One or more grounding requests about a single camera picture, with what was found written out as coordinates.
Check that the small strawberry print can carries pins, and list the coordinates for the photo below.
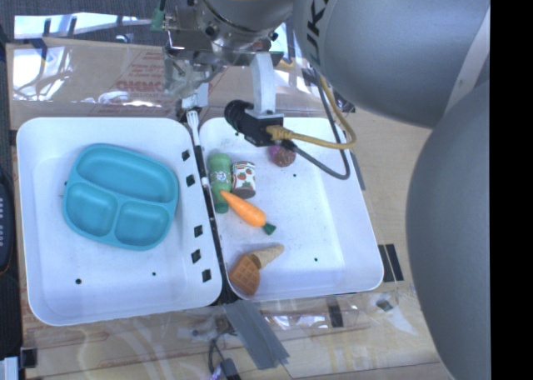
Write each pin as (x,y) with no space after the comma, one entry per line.
(243,178)

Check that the small black block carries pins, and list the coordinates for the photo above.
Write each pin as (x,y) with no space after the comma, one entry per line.
(230,368)

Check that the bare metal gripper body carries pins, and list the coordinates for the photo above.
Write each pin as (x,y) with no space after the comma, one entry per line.
(195,34)

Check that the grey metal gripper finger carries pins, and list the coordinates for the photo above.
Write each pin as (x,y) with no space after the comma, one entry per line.
(196,91)
(172,74)

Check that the tan toy ice cream cone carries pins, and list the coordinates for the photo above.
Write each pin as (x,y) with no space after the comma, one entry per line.
(268,254)

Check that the white plastic tray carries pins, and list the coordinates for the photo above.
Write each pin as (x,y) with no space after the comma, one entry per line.
(300,220)
(116,286)

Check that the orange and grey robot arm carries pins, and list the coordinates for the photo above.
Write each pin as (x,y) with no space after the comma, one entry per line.
(375,36)

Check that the green plastic bottle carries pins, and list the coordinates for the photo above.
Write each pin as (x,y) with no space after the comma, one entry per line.
(219,174)

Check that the brown and pink doughnut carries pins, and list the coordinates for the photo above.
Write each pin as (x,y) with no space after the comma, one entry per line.
(283,157)

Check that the brown cardboard board red print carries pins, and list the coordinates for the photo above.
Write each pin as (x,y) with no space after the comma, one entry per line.
(395,186)

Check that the blue divided plate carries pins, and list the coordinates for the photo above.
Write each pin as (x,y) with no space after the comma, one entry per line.
(121,195)

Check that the black cylinder on white bracket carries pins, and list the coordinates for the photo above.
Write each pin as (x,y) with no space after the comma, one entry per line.
(258,124)

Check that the orange toy carrot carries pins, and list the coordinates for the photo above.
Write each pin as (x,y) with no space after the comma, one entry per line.
(245,211)

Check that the brown toy waffle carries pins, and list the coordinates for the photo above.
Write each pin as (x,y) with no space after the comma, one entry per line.
(245,276)

